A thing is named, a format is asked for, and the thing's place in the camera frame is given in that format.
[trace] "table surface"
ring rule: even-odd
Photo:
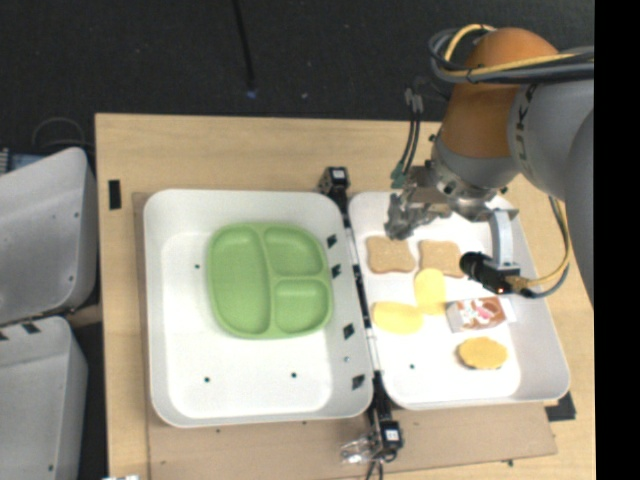
[[[132,114],[97,114],[95,123],[109,474],[148,478],[153,450],[138,310],[134,195],[165,188],[312,190],[327,166],[347,167],[352,194],[388,190],[408,123]],[[416,163],[429,157],[425,139],[437,127],[438,123],[423,125]],[[110,197],[115,181],[120,192],[117,209]],[[520,209],[538,272],[555,269],[563,246],[546,196],[519,176],[504,197]],[[401,472],[385,477],[595,478],[593,309],[577,268],[547,302],[571,371],[577,410],[575,420],[550,425],[558,452],[516,460],[513,467],[472,464],[483,461],[470,457],[468,465],[406,472],[398,459],[395,467]],[[353,477],[361,474],[358,470]]]

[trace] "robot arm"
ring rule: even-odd
[[[452,63],[472,33],[481,38],[465,64]],[[391,196],[387,234],[406,238],[455,211],[489,220],[494,242],[504,240],[508,223],[487,203],[522,173],[552,201],[565,202],[565,240],[573,242],[593,303],[593,51],[559,53],[526,30],[483,25],[437,34],[430,48],[435,76],[455,85],[431,160],[407,169],[401,194]],[[499,248],[494,243],[494,258],[463,257],[461,267],[476,279],[497,273],[495,286],[504,289],[510,283],[501,282],[516,276],[501,272]]]

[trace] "green plate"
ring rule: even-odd
[[[322,245],[291,224],[242,223],[218,230],[208,244],[207,284],[216,319],[243,338],[309,334],[333,311]]]

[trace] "yellow food item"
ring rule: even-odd
[[[444,315],[446,286],[444,274],[435,268],[421,270],[413,280],[418,309],[427,315]]]
[[[500,368],[508,355],[504,345],[486,336],[469,338],[458,346],[458,356],[462,362],[479,370]]]
[[[367,238],[366,243],[369,268],[376,274],[411,272],[416,266],[406,240],[391,240],[379,235]]]
[[[376,302],[372,311],[373,322],[395,334],[413,334],[423,324],[422,313],[415,306],[400,302]]]
[[[460,270],[460,248],[450,240],[422,240],[420,250],[420,268],[437,268],[445,276],[464,277]]]

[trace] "gray container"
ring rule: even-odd
[[[96,184],[70,148],[0,177],[0,478],[77,478],[88,368],[69,324],[97,262]]]

